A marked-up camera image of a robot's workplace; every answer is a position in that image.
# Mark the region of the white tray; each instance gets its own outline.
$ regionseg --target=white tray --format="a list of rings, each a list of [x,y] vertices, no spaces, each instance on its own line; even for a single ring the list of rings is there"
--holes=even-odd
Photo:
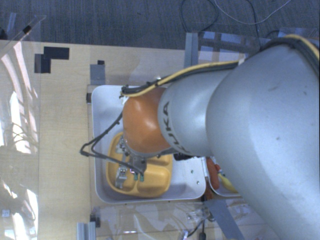
[[[121,86],[101,85],[92,92],[93,136],[98,136],[107,129],[123,110],[119,99]],[[116,125],[96,146],[103,154],[108,153],[109,145],[115,134],[123,130],[122,121]],[[175,161],[172,164],[172,177],[168,191],[157,198],[142,198],[118,193],[108,185],[106,179],[106,161],[95,158],[95,189],[99,198],[109,204],[192,200],[201,197],[206,189],[203,158],[191,158]]]

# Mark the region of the black cord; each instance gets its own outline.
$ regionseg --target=black cord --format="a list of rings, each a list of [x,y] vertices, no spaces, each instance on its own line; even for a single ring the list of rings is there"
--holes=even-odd
[[[208,1],[208,2],[210,3],[210,5],[212,5],[212,7],[214,8],[215,16],[214,16],[212,22],[211,22],[209,25],[207,25],[206,27],[204,27],[203,29],[201,29],[200,31],[197,31],[197,32],[202,32],[202,31],[205,31],[205,30],[207,30],[208,28],[210,28],[210,27],[216,22],[216,20],[217,20],[217,18],[218,18],[218,10],[217,10],[215,4],[214,4],[213,2],[211,2],[211,0],[207,0],[207,1]],[[179,11],[180,11],[181,22],[182,22],[182,26],[183,26],[183,28],[184,28],[184,31],[187,32],[187,33],[190,33],[191,31],[189,31],[188,28],[187,28],[186,20],[185,20],[185,18],[184,18],[184,14],[183,14],[183,5],[184,5],[185,2],[186,2],[186,0],[182,0],[182,2],[181,2],[181,4],[180,4]]]
[[[126,162],[122,162],[120,160],[117,160],[117,159],[114,159],[108,155],[105,155],[105,154],[102,154],[100,152],[97,152],[94,148],[95,148],[95,145],[97,145],[97,143],[99,141],[101,141],[101,139],[107,135],[111,129],[113,127],[115,127],[116,125],[118,125],[120,123],[120,120],[122,118],[122,112],[120,113],[120,115],[117,117],[117,119],[108,127],[108,129],[106,129],[103,133],[101,133],[100,135],[98,135],[97,137],[95,137],[94,139],[92,139],[91,141],[85,143],[82,145],[81,149],[80,149],[80,154],[85,156],[85,157],[93,157],[93,158],[100,158],[100,159],[105,159],[109,162],[113,162],[113,163],[118,163],[119,165],[122,165],[122,166],[125,166],[129,169],[132,169],[133,171],[135,171],[136,173],[139,173],[141,176],[144,175],[144,172],[141,171],[139,168],[135,167],[135,166],[132,166],[131,164],[128,164]],[[93,152],[92,153],[89,153],[89,152],[86,152],[84,151],[85,147],[87,146],[91,146],[91,151]]]
[[[273,33],[279,33],[279,32],[280,32],[279,29],[271,30],[271,31],[268,32],[263,38],[268,38],[268,36],[270,36],[271,34],[273,34]]]
[[[191,236],[198,230],[198,228],[201,226],[201,224],[205,223],[205,220],[206,220],[206,219],[201,220],[201,221],[199,222],[199,224],[195,227],[195,229],[188,234],[187,237],[188,237],[188,238],[191,237]]]
[[[190,71],[187,73],[184,73],[182,75],[179,75],[177,77],[175,77],[174,79],[171,79],[170,81],[166,82],[166,84],[170,84],[172,82],[178,81],[182,78],[191,76],[191,75],[195,75],[195,74],[201,74],[201,73],[207,73],[207,72],[215,72],[215,71],[223,71],[223,70],[232,70],[234,69],[236,66],[238,66],[238,62],[235,63],[229,63],[229,64],[225,64],[225,65],[216,65],[216,66],[212,66],[212,67],[207,67],[207,68],[202,68],[202,69],[197,69],[194,71]],[[121,88],[121,92],[124,95],[130,95],[130,94],[135,94],[135,93],[139,93],[141,91],[143,91],[144,89],[148,88],[150,85],[154,85],[155,83],[157,83],[159,80],[155,80],[153,82],[148,82],[147,84],[138,86],[138,87],[129,87],[128,85],[123,86]]]
[[[254,22],[257,22],[257,14],[256,14],[256,11],[255,11],[254,5],[250,2],[250,0],[246,0],[246,1],[249,3],[249,5],[251,6],[251,9],[253,11]],[[261,51],[262,44],[261,44],[261,41],[259,39],[258,24],[255,24],[254,26],[255,26],[256,37],[258,38],[258,42],[259,42],[259,51]]]
[[[205,233],[205,221],[202,224],[202,232],[199,234],[199,240],[206,240],[207,236]]]

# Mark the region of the cable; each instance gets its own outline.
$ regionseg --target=cable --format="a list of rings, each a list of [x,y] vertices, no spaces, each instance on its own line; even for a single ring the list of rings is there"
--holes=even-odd
[[[188,77],[188,76],[191,76],[191,75],[195,75],[195,74],[201,74],[201,73],[207,73],[207,72],[213,72],[213,71],[223,71],[223,70],[232,70],[234,69],[236,66],[238,65],[237,62],[235,63],[229,63],[229,64],[226,64],[226,65],[219,65],[219,66],[215,66],[215,67],[205,67],[205,68],[200,68],[200,69],[197,69],[197,70],[193,70],[193,71],[190,71],[190,72],[186,72],[182,75],[179,75],[171,80],[169,80],[168,82],[166,82],[166,84],[170,84],[170,83],[173,83],[175,81],[178,81],[182,78],[185,78],[185,77]],[[129,87],[128,85],[126,86],[123,86],[122,87],[122,97],[123,96],[128,96],[128,95],[131,95],[131,94],[137,94],[143,90],[145,90],[146,88],[150,87],[151,85],[155,85],[156,87],[160,86],[159,85],[159,80],[155,80],[153,82],[147,82],[147,84],[144,84],[142,86],[138,86],[138,87]]]
[[[301,42],[303,42],[306,46],[308,46],[310,48],[310,50],[315,54],[317,60],[319,61],[320,60],[320,56],[319,56],[319,50],[311,43],[309,42],[307,39],[305,39],[304,37],[302,36],[299,36],[297,34],[288,34],[286,35],[284,38],[292,38],[292,39],[297,39]]]
[[[212,22],[206,26],[205,28],[201,29],[199,32],[202,32],[202,31],[205,31],[207,30],[208,28],[210,28],[217,20],[218,18],[218,10],[215,6],[215,4],[211,1],[211,0],[207,0],[210,5],[212,5],[212,7],[214,8],[214,12],[215,12],[215,17],[213,18]],[[184,18],[184,15],[183,15],[183,5],[184,3],[186,2],[186,0],[182,0],[181,4],[180,4],[180,8],[179,8],[179,11],[180,11],[180,16],[181,16],[181,22],[182,22],[182,25],[183,25],[183,28],[184,28],[184,31],[189,33],[190,31],[188,30],[187,28],[187,25],[186,25],[186,21],[185,21],[185,18]]]
[[[268,36],[270,36],[272,33],[279,33],[280,30],[279,29],[274,29],[269,31],[263,38],[267,38]]]
[[[273,12],[271,12],[266,18],[264,18],[263,20],[260,20],[258,22],[253,22],[253,23],[247,23],[247,22],[243,22],[241,20],[238,20],[234,17],[232,17],[231,15],[229,15],[227,12],[225,12],[217,3],[217,0],[214,0],[215,5],[218,7],[218,9],[223,12],[225,15],[227,15],[229,18],[233,19],[234,21],[244,24],[244,25],[256,25],[256,24],[260,24],[265,22],[267,19],[269,19],[273,14],[275,14],[277,11],[279,11],[280,9],[282,9],[283,7],[285,7],[288,3],[290,3],[291,0],[288,0],[287,2],[285,2],[282,6],[280,6],[278,9],[274,10]]]
[[[186,73],[189,73],[189,72],[192,72],[192,71],[196,71],[196,70],[201,70],[201,69],[205,69],[205,68],[219,68],[221,66],[230,66],[230,68],[234,68],[235,66],[238,65],[238,61],[237,60],[234,60],[234,61],[222,61],[222,62],[211,62],[211,63],[204,63],[204,64],[199,64],[199,65],[194,65],[194,66],[190,66],[190,67],[187,67],[185,69],[182,69],[176,73],[173,73],[169,76],[166,76],[165,78],[163,79],[159,79],[159,80],[156,80],[154,81],[153,83],[150,83],[150,85],[148,85],[148,87],[142,89],[141,91],[138,91],[136,93],[128,93],[126,90],[128,90],[128,87],[124,86],[122,88],[122,91],[121,91],[121,95],[122,96],[127,96],[127,97],[138,97],[140,95],[143,95],[143,94],[146,94],[148,92],[150,92],[151,90],[153,90],[154,88],[156,87],[159,87],[159,86],[162,86],[164,84],[167,84],[167,83],[170,83],[171,81],[173,81],[174,79],[186,74]]]
[[[195,227],[195,229],[192,230],[192,231],[188,234],[187,238],[191,237],[191,236],[198,230],[198,228],[201,226],[201,224],[205,223],[205,220],[206,220],[206,219],[201,220],[201,221],[199,222],[199,224]]]
[[[206,221],[204,221],[202,224],[202,232],[199,234],[199,240],[206,240],[206,238],[207,238],[206,233],[205,233],[205,223],[206,223]]]
[[[111,163],[117,163],[119,165],[122,165],[122,166],[125,166],[129,169],[132,169],[133,171],[135,171],[136,173],[139,173],[141,176],[144,175],[144,172],[141,171],[139,168],[131,165],[131,164],[128,164],[126,162],[122,162],[120,160],[117,160],[117,159],[114,159],[108,155],[105,155],[105,154],[102,154],[100,152],[97,152],[94,148],[95,148],[95,145],[105,136],[107,135],[111,129],[113,127],[115,127],[116,125],[119,124],[120,120],[122,118],[122,112],[120,113],[120,115],[117,117],[117,119],[108,127],[108,129],[106,129],[103,133],[101,133],[100,135],[98,135],[97,137],[95,137],[94,139],[92,139],[91,141],[85,143],[82,145],[81,149],[80,149],[80,154],[83,155],[83,156],[86,156],[86,157],[93,157],[93,158],[100,158],[100,159],[105,159],[107,160],[108,162],[111,162]],[[92,153],[89,153],[89,152],[86,152],[84,151],[84,148],[87,147],[87,146],[91,146],[91,151],[93,152]]]

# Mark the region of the yellow object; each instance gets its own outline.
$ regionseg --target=yellow object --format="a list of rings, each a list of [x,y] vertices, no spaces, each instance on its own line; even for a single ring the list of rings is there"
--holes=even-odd
[[[203,63],[203,64],[199,64],[199,65],[190,66],[190,67],[182,69],[176,73],[173,73],[173,74],[159,80],[157,83],[150,85],[149,87],[147,87],[146,89],[144,89],[142,91],[139,91],[137,93],[132,93],[132,94],[121,93],[121,95],[127,96],[127,97],[137,97],[137,96],[146,94],[147,92],[153,90],[154,88],[162,86],[162,85],[166,84],[168,81],[170,81],[178,76],[181,76],[185,73],[195,71],[195,70],[205,69],[205,68],[212,68],[214,66],[233,64],[233,63],[237,63],[237,62],[238,62],[237,60],[233,60],[233,61],[222,61],[222,62],[210,62],[210,63]]]
[[[108,151],[110,157],[120,161],[122,160],[123,154],[116,153],[116,146],[122,135],[123,132],[120,132],[113,137]],[[119,165],[117,163],[106,163],[106,180],[114,191],[130,196],[156,198],[169,189],[172,176],[172,155],[168,154],[160,158],[152,157],[147,159],[143,182],[134,180],[134,174],[128,169],[126,171],[127,179],[124,181],[121,189],[115,186],[118,168]]]
[[[222,181],[223,186],[233,192],[233,193],[238,193],[238,191],[235,189],[235,187],[232,185],[232,183],[230,182],[230,180],[228,180],[225,176],[223,176],[221,173],[218,173],[218,177],[220,178],[220,180]]]
[[[288,34],[285,36],[285,38],[293,38],[293,39],[297,39],[304,42],[310,48],[310,50],[315,54],[316,58],[319,61],[319,50],[310,41],[308,41],[307,39],[297,34]]]

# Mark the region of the orange object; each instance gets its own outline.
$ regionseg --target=orange object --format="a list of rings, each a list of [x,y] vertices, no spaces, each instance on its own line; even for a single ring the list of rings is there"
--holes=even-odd
[[[130,97],[123,107],[123,137],[127,145],[141,153],[154,153],[170,148],[158,123],[158,106],[165,88]]]
[[[217,190],[220,186],[218,171],[215,167],[215,163],[210,157],[206,158],[206,167],[208,168],[211,186],[214,190]]]
[[[214,164],[214,167],[215,167],[215,169],[216,169],[217,172],[220,172],[220,171],[221,171],[221,167],[220,167],[219,164],[215,163],[215,164]]]

